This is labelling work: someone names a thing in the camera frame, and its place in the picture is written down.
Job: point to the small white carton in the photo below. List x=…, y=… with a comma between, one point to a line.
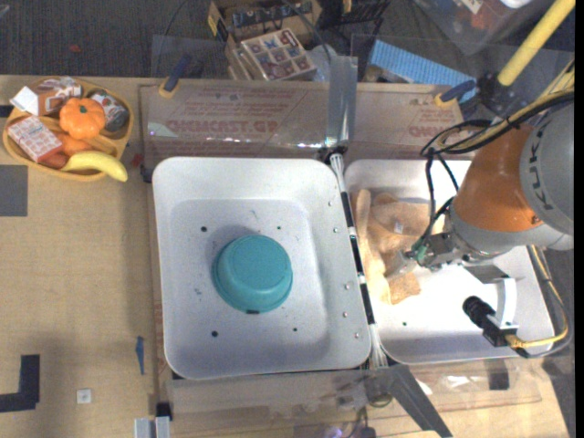
x=25, y=100

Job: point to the white plastic tray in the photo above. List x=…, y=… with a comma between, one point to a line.
x=191, y=263
x=447, y=331

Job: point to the brown and white packet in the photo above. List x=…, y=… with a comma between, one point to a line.
x=57, y=95

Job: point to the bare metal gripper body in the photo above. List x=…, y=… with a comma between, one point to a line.
x=439, y=248

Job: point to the orange divided plate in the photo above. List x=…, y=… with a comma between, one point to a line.
x=119, y=142

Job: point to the brown cardboard board red print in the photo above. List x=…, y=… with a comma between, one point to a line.
x=237, y=117

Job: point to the black cylinder on white bracket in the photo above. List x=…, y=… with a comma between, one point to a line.
x=495, y=320

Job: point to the small red and white can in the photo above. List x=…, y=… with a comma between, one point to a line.
x=111, y=110

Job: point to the orange carrot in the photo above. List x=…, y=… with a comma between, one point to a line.
x=73, y=145

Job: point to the teal bowl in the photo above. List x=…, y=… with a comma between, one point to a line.
x=253, y=274

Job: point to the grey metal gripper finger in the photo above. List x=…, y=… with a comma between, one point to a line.
x=407, y=262

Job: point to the red sausage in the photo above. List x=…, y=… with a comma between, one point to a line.
x=54, y=160

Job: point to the orange pumpkin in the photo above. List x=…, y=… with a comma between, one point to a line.
x=82, y=117

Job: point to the red and white carton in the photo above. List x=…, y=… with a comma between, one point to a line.
x=34, y=138

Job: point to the beige cloth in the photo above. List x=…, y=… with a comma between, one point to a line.
x=388, y=231

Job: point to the yellow banana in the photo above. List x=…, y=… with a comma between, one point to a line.
x=98, y=161

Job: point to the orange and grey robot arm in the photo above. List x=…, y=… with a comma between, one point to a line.
x=497, y=185

